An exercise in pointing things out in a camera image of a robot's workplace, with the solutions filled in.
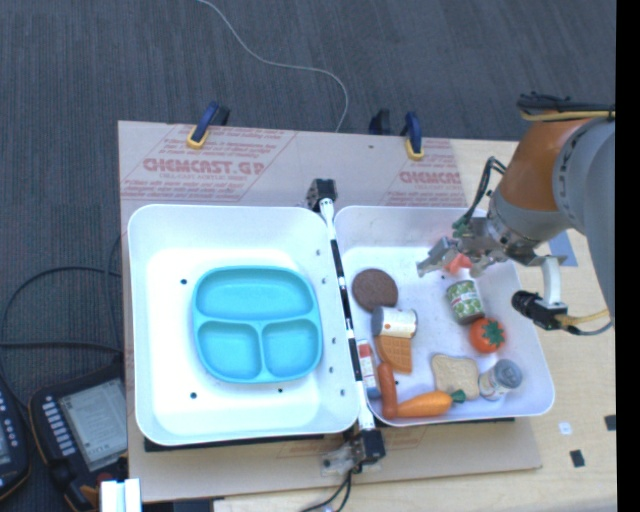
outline toy tomato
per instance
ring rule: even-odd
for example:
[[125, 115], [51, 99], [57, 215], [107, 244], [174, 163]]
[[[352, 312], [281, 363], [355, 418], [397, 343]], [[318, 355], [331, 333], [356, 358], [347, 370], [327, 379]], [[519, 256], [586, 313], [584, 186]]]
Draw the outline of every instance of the toy tomato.
[[505, 342], [504, 327], [495, 318], [478, 318], [469, 330], [471, 345], [483, 354], [491, 354]]

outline toy carrot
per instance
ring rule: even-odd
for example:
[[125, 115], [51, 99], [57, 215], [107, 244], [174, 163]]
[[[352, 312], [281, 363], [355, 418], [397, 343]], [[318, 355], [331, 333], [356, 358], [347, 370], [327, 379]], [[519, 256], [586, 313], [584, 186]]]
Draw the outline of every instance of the toy carrot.
[[448, 271], [450, 274], [457, 274], [461, 268], [471, 268], [473, 267], [473, 263], [471, 260], [460, 253], [457, 254], [455, 258], [453, 258], [449, 263], [444, 266], [444, 269]]
[[399, 418], [439, 416], [447, 412], [454, 402], [462, 403], [466, 399], [461, 389], [451, 394], [440, 390], [429, 391], [400, 402], [397, 415]]

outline wire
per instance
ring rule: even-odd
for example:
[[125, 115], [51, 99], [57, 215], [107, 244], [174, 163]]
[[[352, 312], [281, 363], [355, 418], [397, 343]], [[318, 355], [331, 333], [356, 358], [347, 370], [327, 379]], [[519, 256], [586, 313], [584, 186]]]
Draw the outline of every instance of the wire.
[[113, 339], [116, 342], [117, 347], [123, 347], [124, 344], [121, 342], [120, 333], [118, 331], [117, 322], [116, 322], [116, 314], [113, 304], [111, 302], [111, 293], [109, 292], [109, 276], [111, 274], [111, 260], [113, 259], [113, 255], [116, 252], [116, 249], [120, 246], [120, 242], [122, 240], [122, 235], [118, 235], [111, 248], [107, 252], [104, 263], [104, 271], [103, 271], [103, 294], [104, 300], [107, 303], [107, 309], [109, 310], [109, 324], [111, 326], [111, 333], [113, 335]]
[[236, 41], [238, 41], [238, 43], [240, 43], [240, 46], [242, 46], [242, 48], [244, 48], [244, 50], [249, 55], [251, 55], [254, 59], [257, 59], [258, 61], [262, 62], [263, 64], [267, 64], [269, 66], [277, 66], [277, 67], [280, 67], [280, 68], [294, 69], [294, 70], [297, 70], [297, 71], [311, 71], [311, 72], [314, 72], [314, 73], [321, 73], [321, 74], [326, 75], [326, 76], [332, 78], [333, 80], [335, 80], [336, 83], [342, 89], [342, 93], [344, 94], [344, 110], [342, 111], [342, 116], [340, 117], [340, 120], [338, 121], [338, 125], [337, 125], [337, 127], [335, 129], [336, 133], [340, 131], [340, 128], [342, 127], [342, 123], [344, 122], [345, 117], [347, 116], [347, 111], [349, 110], [349, 94], [347, 92], [347, 88], [342, 83], [342, 80], [340, 80], [335, 74], [331, 73], [330, 71], [327, 71], [326, 69], [314, 68], [314, 67], [309, 67], [309, 66], [298, 66], [298, 65], [295, 65], [295, 64], [285, 64], [285, 63], [282, 63], [282, 62], [275, 62], [275, 61], [272, 61], [272, 60], [265, 59], [264, 57], [261, 57], [260, 55], [255, 53], [253, 50], [251, 50], [247, 46], [247, 44], [244, 42], [244, 40], [238, 35], [238, 33], [236, 32], [235, 28], [233, 28], [233, 25], [231, 25], [231, 22], [229, 22], [229, 20], [226, 18], [226, 16], [224, 14], [222, 14], [222, 11], [220, 11], [220, 9], [218, 9], [218, 7], [216, 7], [214, 4], [212, 4], [208, 0], [196, 0], [196, 1], [201, 3], [201, 4], [204, 4], [204, 5], [208, 6], [208, 7], [210, 7], [211, 9], [213, 9], [218, 14], [218, 16], [220, 16], [220, 19], [225, 23], [227, 28], [231, 31], [231, 33], [233, 34], [233, 37], [235, 37]]
[[598, 311], [593, 315], [587, 316], [570, 316], [570, 315], [556, 315], [556, 320], [560, 322], [560, 325], [563, 327], [568, 327], [570, 325], [578, 325], [585, 322], [591, 322], [592, 320], [597, 320], [598, 318], [604, 318], [605, 316], [609, 316], [609, 310], [603, 309], [602, 311]]
[[[6, 322], [7, 316], [9, 314], [9, 308], [11, 307], [11, 305], [13, 304], [13, 301], [16, 299], [16, 297], [19, 295], [19, 293], [22, 290], [24, 290], [29, 284], [31, 284], [32, 282], [36, 281], [37, 279], [39, 279], [41, 277], [44, 277], [44, 276], [47, 276], [47, 275], [50, 275], [50, 274], [54, 274], [54, 273], [57, 273], [57, 272], [66, 272], [66, 271], [90, 271], [90, 272], [101, 272], [101, 273], [102, 272], [107, 272], [108, 275], [121, 277], [120, 274], [118, 274], [116, 272], [112, 272], [108, 268], [98, 268], [98, 267], [91, 267], [91, 266], [86, 266], [86, 265], [66, 265], [66, 266], [54, 267], [54, 268], [50, 268], [50, 269], [47, 269], [47, 270], [43, 270], [42, 272], [38, 272], [37, 274], [31, 276], [29, 279], [24, 281], [20, 286], [18, 286], [18, 288], [16, 288], [13, 291], [13, 293], [10, 295], [9, 300], [5, 304], [4, 308], [2, 308], [2, 312], [0, 314], [0, 346], [7, 346], [7, 345], [11, 345], [12, 344], [12, 342], [5, 341], [3, 339], [4, 338], [4, 327], [5, 327], [5, 322]], [[27, 403], [18, 396], [17, 392], [15, 391], [13, 386], [8, 381], [8, 379], [6, 377], [6, 371], [5, 371], [5, 368], [4, 368], [4, 364], [3, 364], [1, 358], [0, 358], [0, 379], [2, 379], [2, 381], [6, 385], [7, 389], [11, 393], [11, 395], [13, 395], [13, 397], [15, 398], [16, 402], [19, 405], [21, 405], [25, 410], [28, 409]]]
[[583, 103], [572, 101], [568, 96], [560, 98], [536, 92], [521, 94], [516, 105], [527, 121], [573, 121], [596, 117], [612, 121], [616, 117], [615, 104]]
[[605, 331], [608, 331], [609, 329], [611, 329], [611, 327], [613, 327], [613, 323], [609, 322], [606, 325], [600, 327], [600, 329], [596, 329], [595, 331], [583, 331], [573, 325], [570, 325], [569, 327], [567, 327], [566, 331], [571, 334], [575, 334], [576, 336], [596, 336], [598, 334], [602, 334]]
[[473, 213], [476, 210], [478, 204], [487, 194], [487, 188], [489, 187], [489, 179], [491, 178], [491, 171], [496, 171], [499, 174], [504, 174], [507, 168], [505, 165], [500, 162], [496, 157], [489, 157], [484, 165], [484, 169], [482, 170], [482, 175], [480, 176], [480, 182], [478, 183], [478, 189], [476, 190], [476, 196], [471, 203], [471, 206], [466, 211], [466, 213], [460, 217], [455, 223], [454, 228], [458, 230], [458, 228], [464, 227], [469, 223], [469, 219], [473, 216]]
[[520, 112], [520, 115], [526, 121], [574, 121], [576, 119], [591, 119], [596, 117], [615, 119], [616, 111], [576, 111], [549, 114], [529, 114], [527, 112]]
[[0, 346], [7, 348], [24, 348], [24, 347], [87, 347], [95, 348], [97, 350], [105, 350], [107, 352], [123, 353], [123, 350], [119, 347], [110, 347], [99, 341], [73, 341], [73, 340], [17, 340], [17, 341], [0, 341]]
[[304, 510], [301, 510], [300, 512], [312, 512], [313, 510], [317, 510], [320, 507], [326, 507], [334, 499], [336, 499], [336, 497], [342, 492], [343, 489], [346, 488], [346, 492], [345, 492], [345, 495], [342, 498], [342, 502], [340, 503], [340, 506], [335, 510], [335, 512], [340, 512], [341, 510], [343, 510], [344, 506], [347, 504], [347, 500], [349, 499], [349, 495], [351, 494], [351, 475], [352, 475], [352, 472], [349, 471], [349, 473], [347, 474], [347, 478], [344, 479], [342, 484], [340, 484], [340, 487], [338, 487], [336, 492], [334, 492], [328, 499], [326, 499], [322, 503], [318, 503], [317, 505], [313, 505], [313, 506], [311, 506], [309, 508], [305, 508]]

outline cookie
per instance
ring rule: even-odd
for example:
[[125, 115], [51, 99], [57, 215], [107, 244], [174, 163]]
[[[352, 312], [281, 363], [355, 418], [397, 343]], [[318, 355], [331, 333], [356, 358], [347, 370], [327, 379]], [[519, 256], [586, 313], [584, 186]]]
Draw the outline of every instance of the cookie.
[[436, 354], [431, 358], [431, 369], [436, 381], [436, 388], [445, 393], [458, 389], [464, 391], [467, 400], [480, 396], [478, 387], [478, 365], [469, 357], [451, 357]]
[[393, 278], [377, 268], [359, 272], [351, 283], [356, 302], [367, 311], [376, 306], [393, 307], [398, 302], [398, 286]]
[[411, 373], [411, 340], [395, 336], [376, 336], [374, 339], [378, 357], [399, 373]]

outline toy bread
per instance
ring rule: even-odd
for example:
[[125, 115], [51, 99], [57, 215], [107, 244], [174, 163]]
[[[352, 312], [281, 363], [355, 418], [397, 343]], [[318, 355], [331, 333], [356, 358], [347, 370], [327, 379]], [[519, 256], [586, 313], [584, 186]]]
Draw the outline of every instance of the toy bread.
[[474, 400], [480, 396], [479, 371], [475, 360], [468, 357], [436, 354], [431, 358], [431, 369], [436, 388], [440, 391], [452, 393], [461, 389], [467, 396], [467, 400]]

